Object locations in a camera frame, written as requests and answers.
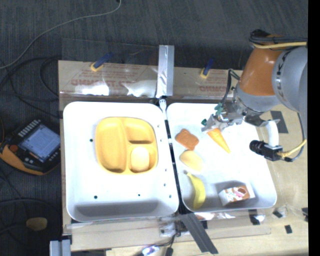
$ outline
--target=gray carpet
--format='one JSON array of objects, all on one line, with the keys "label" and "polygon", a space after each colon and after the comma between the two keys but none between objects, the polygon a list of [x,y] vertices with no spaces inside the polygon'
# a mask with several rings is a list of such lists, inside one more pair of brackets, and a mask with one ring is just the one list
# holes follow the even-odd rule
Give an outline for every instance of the gray carpet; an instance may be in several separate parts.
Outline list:
[{"label": "gray carpet", "polygon": [[[1,0],[0,66],[10,64],[41,33],[78,17],[115,9],[117,0]],[[177,67],[202,68],[214,58],[212,68],[244,68],[252,51],[250,32],[261,29],[295,37],[308,37],[308,0],[122,0],[110,14],[80,19],[39,37],[15,64],[0,69],[0,117],[9,133],[35,117],[58,124],[58,102],[37,102],[8,94],[52,99],[40,80],[58,91],[57,61],[46,58],[93,61],[91,41],[158,46],[175,46]],[[49,240],[60,227],[61,175],[58,167],[45,176],[29,175],[0,161],[0,200],[40,199],[48,203],[0,203],[0,255],[49,255]],[[48,219],[48,228],[30,232],[23,226],[30,217]]]}]

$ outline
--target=black cable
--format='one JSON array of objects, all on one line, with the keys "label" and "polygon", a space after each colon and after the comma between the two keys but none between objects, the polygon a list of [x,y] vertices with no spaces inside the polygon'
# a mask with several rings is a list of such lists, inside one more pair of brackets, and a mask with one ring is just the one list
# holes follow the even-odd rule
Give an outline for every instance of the black cable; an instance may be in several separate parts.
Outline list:
[{"label": "black cable", "polygon": [[62,226],[62,221],[61,221],[61,217],[60,217],[60,213],[58,212],[58,210],[52,206],[51,204],[47,203],[46,201],[40,200],[40,199],[34,199],[34,198],[16,198],[16,199],[9,199],[9,200],[3,200],[0,201],[0,206],[1,205],[7,205],[7,204],[12,204],[12,203],[20,203],[20,202],[32,202],[32,203],[37,203],[37,204],[41,204],[44,205],[46,207],[49,207],[50,209],[52,209],[57,216],[57,220],[58,220],[58,234],[56,234],[56,238],[59,239],[60,238],[60,228]]},{"label": "black cable", "polygon": [[52,94],[54,95],[57,99],[59,99],[59,95],[57,93],[55,93],[45,82],[44,78],[43,78],[43,74],[44,74],[44,69],[45,67],[50,64],[52,61],[58,61],[59,57],[49,57],[46,60],[44,60],[44,62],[41,64],[40,66],[40,70],[39,70],[39,77],[40,77],[40,81],[42,83],[42,85]]},{"label": "black cable", "polygon": [[0,145],[2,144],[2,142],[4,141],[5,139],[5,126],[4,126],[4,122],[2,121],[2,118],[0,116],[0,131],[2,133],[2,136],[1,136],[1,142],[0,142]]},{"label": "black cable", "polygon": [[0,236],[3,235],[5,232],[7,231],[10,231],[12,229],[17,229],[17,228],[28,228],[26,225],[24,224],[14,224],[14,225],[10,225],[10,226],[7,226],[3,229],[0,229]]},{"label": "black cable", "polygon": [[[10,192],[11,192],[11,195],[12,195],[13,198],[15,197],[14,194],[16,194],[16,196],[17,196],[19,199],[21,198],[19,192],[10,184],[10,182],[8,181],[7,177],[6,177],[4,174],[3,174],[3,177],[0,176],[0,180],[2,180],[2,181],[3,181],[5,184],[7,184],[7,186],[10,188]],[[24,209],[24,215],[25,215],[26,218],[28,218],[26,206],[25,206],[24,203],[22,203],[22,205],[23,205],[23,209]],[[15,214],[16,214],[16,213],[15,213],[15,212],[16,212],[16,205],[14,205],[13,212],[14,212],[14,213],[12,214],[11,223],[13,222],[13,218],[15,217]],[[1,222],[1,224],[2,224],[3,226],[5,226],[5,222],[4,222],[1,218],[0,218],[0,222]],[[19,244],[21,244],[21,245],[23,245],[23,246],[26,246],[26,244],[23,243],[22,241],[20,241],[18,238],[16,238],[16,237],[12,234],[12,232],[11,232],[10,230],[9,230],[8,232],[9,232],[10,237],[11,237],[13,240],[15,240],[16,242],[18,242]]]},{"label": "black cable", "polygon": [[306,37],[296,37],[296,36],[273,36],[267,37],[270,34],[261,30],[256,29],[250,33],[249,42],[259,44],[259,43],[295,43],[295,42],[307,42]]},{"label": "black cable", "polygon": [[[59,117],[58,115],[54,115],[54,114],[52,114],[52,113],[49,113],[49,112],[47,112],[47,111],[45,111],[45,110],[43,110],[43,109],[41,109],[41,108],[39,108],[39,107],[37,107],[37,106],[32,105],[31,103],[25,101],[25,100],[23,99],[25,96],[24,96],[24,95],[20,95],[20,94],[16,91],[16,89],[14,88],[13,81],[12,81],[12,79],[11,79],[11,76],[14,75],[14,74],[15,74],[21,67],[23,67],[24,65],[26,65],[26,64],[28,64],[28,63],[31,63],[31,62],[34,62],[34,61],[39,61],[39,60],[44,60],[44,61],[46,61],[46,60],[48,60],[48,59],[53,59],[53,58],[58,58],[58,56],[53,56],[53,57],[49,57],[49,58],[48,58],[48,57],[36,57],[36,58],[32,58],[32,59],[25,60],[25,61],[23,61],[22,63],[14,66],[14,67],[13,67],[12,69],[10,69],[10,70],[9,70],[8,68],[6,68],[7,73],[6,73],[6,75],[3,77],[3,79],[0,81],[0,88],[4,86],[4,83],[5,83],[7,80],[9,80],[9,81],[10,81],[11,88],[12,88],[13,91],[14,91],[13,95],[14,95],[14,96],[17,96],[20,101],[22,101],[22,102],[25,103],[26,105],[28,105],[28,106],[30,106],[30,107],[32,107],[32,108],[34,108],[34,109],[36,109],[36,110],[38,110],[38,111],[40,111],[40,112],[45,113],[46,115],[49,115],[49,116],[54,117],[54,118],[56,118],[56,119],[59,119],[60,117]],[[29,100],[42,101],[40,98],[29,98]]]},{"label": "black cable", "polygon": [[[302,120],[301,120],[300,114],[297,113],[297,115],[298,115],[298,118],[299,118],[299,123],[300,123],[300,127],[301,127],[301,132],[302,132],[302,141],[304,141],[304,140],[306,139],[304,126],[303,126],[303,124],[302,124]],[[293,162],[293,161],[297,160],[298,157],[300,157],[300,155],[301,155],[302,152],[304,151],[304,148],[305,148],[305,146],[303,145],[303,146],[300,148],[299,153],[298,153],[295,157],[293,157],[293,158],[285,157],[285,158],[284,158],[284,161],[286,161],[286,162]]]},{"label": "black cable", "polygon": [[7,90],[0,90],[0,93],[5,93],[5,94],[7,94],[7,95],[12,95],[12,96],[15,96],[15,97],[18,97],[18,98],[24,98],[24,99],[26,99],[26,100],[34,101],[34,102],[56,102],[56,101],[58,101],[57,98],[38,98],[38,97],[32,97],[32,96],[28,96],[28,95],[19,94],[19,93],[17,93],[16,91],[15,91],[15,92],[12,92],[12,91],[7,91]]},{"label": "black cable", "polygon": [[227,82],[226,82],[226,88],[225,88],[225,94],[221,100],[221,106],[223,107],[225,105],[225,102],[226,102],[226,99],[227,99],[227,96],[228,96],[228,93],[230,91],[230,88],[231,88],[231,69],[228,70],[228,78],[227,78]]},{"label": "black cable", "polygon": [[158,246],[158,247],[166,247],[166,246],[172,246],[172,244],[174,243],[174,240],[175,240],[175,237],[176,237],[177,234],[174,234],[170,240],[168,242],[165,242],[165,243],[162,243],[162,244],[155,244],[155,246]]},{"label": "black cable", "polygon": [[240,80],[240,76],[233,70],[233,69],[230,69],[230,75],[237,79],[237,80]]},{"label": "black cable", "polygon": [[170,243],[169,248],[171,248],[171,247],[172,247],[172,245],[174,244],[174,241],[175,241],[176,235],[177,235],[177,234],[175,234],[175,235],[173,236],[173,238],[172,238],[172,241],[171,241],[171,243]]}]

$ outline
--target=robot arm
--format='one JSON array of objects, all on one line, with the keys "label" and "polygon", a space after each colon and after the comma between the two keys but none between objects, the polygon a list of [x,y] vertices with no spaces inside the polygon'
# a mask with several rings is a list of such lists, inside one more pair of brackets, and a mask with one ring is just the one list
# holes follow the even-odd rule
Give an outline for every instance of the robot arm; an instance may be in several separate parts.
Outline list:
[{"label": "robot arm", "polygon": [[[241,124],[242,121],[256,127],[274,128],[275,121],[262,120],[260,115],[276,105],[283,104],[296,111],[300,117],[303,142],[298,148],[301,148],[308,137],[307,39],[271,35],[255,30],[249,41],[255,48],[241,77],[238,77],[232,101],[225,102],[224,97],[217,106],[216,113],[202,122],[204,127],[201,130],[207,132],[215,127],[223,130],[228,126]],[[229,70],[226,95],[230,89],[231,75],[232,71]],[[275,137],[274,130],[269,129],[269,138]],[[274,144],[252,141],[250,149],[272,161],[290,161],[288,154],[292,151],[283,153],[282,147]]]}]

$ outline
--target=black tape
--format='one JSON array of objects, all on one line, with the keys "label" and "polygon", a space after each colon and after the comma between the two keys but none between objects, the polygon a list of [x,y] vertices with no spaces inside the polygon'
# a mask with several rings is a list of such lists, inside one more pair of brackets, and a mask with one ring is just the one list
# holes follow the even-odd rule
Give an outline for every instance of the black tape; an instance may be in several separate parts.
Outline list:
[{"label": "black tape", "polygon": [[304,215],[304,221],[309,222],[308,220],[308,207],[304,207],[301,209]]},{"label": "black tape", "polygon": [[165,256],[172,256],[172,254],[174,254],[174,249],[172,249],[171,247],[168,247],[166,249]]},{"label": "black tape", "polygon": [[71,224],[74,224],[74,223],[81,223],[81,222],[79,222],[79,221],[77,221],[77,220],[75,220],[75,219],[71,219]]},{"label": "black tape", "polygon": [[60,119],[63,119],[64,118],[64,111],[63,110],[59,110],[58,111],[58,115],[59,115]]},{"label": "black tape", "polygon": [[200,223],[202,224],[202,226],[203,226],[203,228],[204,228],[205,230],[208,229],[208,222],[207,222],[206,220],[201,220]]},{"label": "black tape", "polygon": [[249,212],[249,218],[253,225],[260,225],[260,221],[256,218],[258,216],[258,211],[256,209],[250,209]]},{"label": "black tape", "polygon": [[287,126],[286,126],[286,122],[285,122],[285,119],[282,115],[282,112],[281,111],[270,111],[271,113],[271,116],[272,116],[272,119],[273,120],[276,120],[276,119],[279,119],[280,121],[276,124],[277,128],[278,128],[278,132],[280,134],[288,134],[288,129],[287,129]]},{"label": "black tape", "polygon": [[287,234],[291,234],[292,233],[292,229],[291,229],[290,225],[285,225],[284,228],[285,228],[285,231],[286,231]]},{"label": "black tape", "polygon": [[278,212],[277,210],[275,210],[275,211],[273,212],[273,214],[274,214],[275,216],[277,216],[279,219],[283,217],[283,215],[282,215],[280,212]]},{"label": "black tape", "polygon": [[70,245],[72,245],[72,235],[71,234],[66,234],[66,235],[63,235],[61,237],[61,241],[62,240],[70,240]]}]

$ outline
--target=blue clamp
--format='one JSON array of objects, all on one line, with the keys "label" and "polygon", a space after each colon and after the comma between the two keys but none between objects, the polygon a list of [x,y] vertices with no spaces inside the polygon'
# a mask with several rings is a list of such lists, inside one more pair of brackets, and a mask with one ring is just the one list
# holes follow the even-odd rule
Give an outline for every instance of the blue clamp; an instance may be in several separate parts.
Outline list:
[{"label": "blue clamp", "polygon": [[98,70],[102,69],[104,63],[108,62],[114,54],[112,52],[107,53],[106,55],[102,56],[96,62],[91,64],[91,70],[97,72]]},{"label": "blue clamp", "polygon": [[210,71],[211,66],[213,65],[213,63],[214,63],[214,59],[213,58],[209,59],[209,61],[206,64],[206,66],[201,70],[200,76],[202,78],[207,78],[208,77],[209,71]]}]

